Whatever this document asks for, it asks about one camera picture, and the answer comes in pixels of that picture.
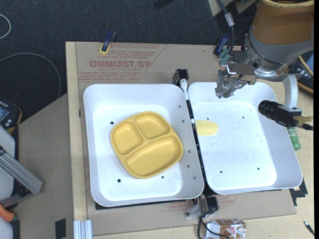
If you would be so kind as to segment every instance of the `white tray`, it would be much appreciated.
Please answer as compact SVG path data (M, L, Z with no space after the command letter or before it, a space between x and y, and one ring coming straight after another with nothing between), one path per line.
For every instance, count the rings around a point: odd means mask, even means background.
M218 124L216 135L198 137L209 187L231 194L299 186L302 173L287 129L258 112L261 101L277 101L273 90L255 83L219 99L215 88L188 88L194 119Z
M193 199L204 188L182 90L172 84L96 84L84 92L91 192L106 207ZM136 114L161 114L179 136L184 153L173 167L148 179L130 175L117 158L110 133Z

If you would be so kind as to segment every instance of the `wooden table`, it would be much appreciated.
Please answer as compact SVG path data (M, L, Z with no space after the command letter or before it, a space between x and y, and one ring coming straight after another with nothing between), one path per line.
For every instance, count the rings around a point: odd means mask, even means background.
M194 58L203 52L202 46L186 45L192 48ZM67 78L68 78L68 104L70 121L70 146L71 146L71 165L72 165L72 188L73 188L73 212L75 221L84 221L88 219L86 205L86 190L83 165L81 121L79 118L79 90L76 43L66 43L67 59ZM265 82L274 90L279 103L284 102L284 87L282 83ZM314 101L313 97L299 91L298 108L303 110L303 115L313 116ZM302 146L297 151L297 157L303 172L304 180L307 186L308 194L305 198L297 199L295 215L284 217L271 217L245 220L247 226L246 238L304 238L311 239L313 235L307 230L304 221L307 221L313 228L314 224L314 134L313 131L306 131L297 128L299 141ZM196 226L184 226L177 228L168 228L160 230L147 230L142 232L131 232L125 234L113 234L105 236L96 236L98 239L117 239L117 238L197 238Z

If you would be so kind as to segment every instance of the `marker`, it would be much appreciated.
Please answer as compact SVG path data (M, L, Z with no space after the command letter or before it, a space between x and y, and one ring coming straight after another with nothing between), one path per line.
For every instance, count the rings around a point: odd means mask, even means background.
M313 229L310 227L310 225L308 224L308 222L305 221L304 223L305 223L307 229L308 229L313 235L315 235L315 232L314 232Z

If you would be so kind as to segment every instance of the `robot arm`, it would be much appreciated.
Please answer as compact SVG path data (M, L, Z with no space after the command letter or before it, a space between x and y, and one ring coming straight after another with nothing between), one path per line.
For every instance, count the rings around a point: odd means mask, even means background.
M288 74L288 68L313 50L313 28L314 0L261 0L241 50L232 51L228 60L227 53L219 55L223 70L218 71L216 95L227 98L256 79L283 82L286 98L279 108L292 119L298 96L296 77L300 75ZM289 124L302 127L304 123L293 119Z

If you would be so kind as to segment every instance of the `yellow rectangular object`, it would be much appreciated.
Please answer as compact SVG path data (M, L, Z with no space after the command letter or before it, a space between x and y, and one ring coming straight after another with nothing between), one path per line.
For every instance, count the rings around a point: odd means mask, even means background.
M111 143L122 165L138 178L162 173L183 155L177 133L155 112L138 113L115 125Z

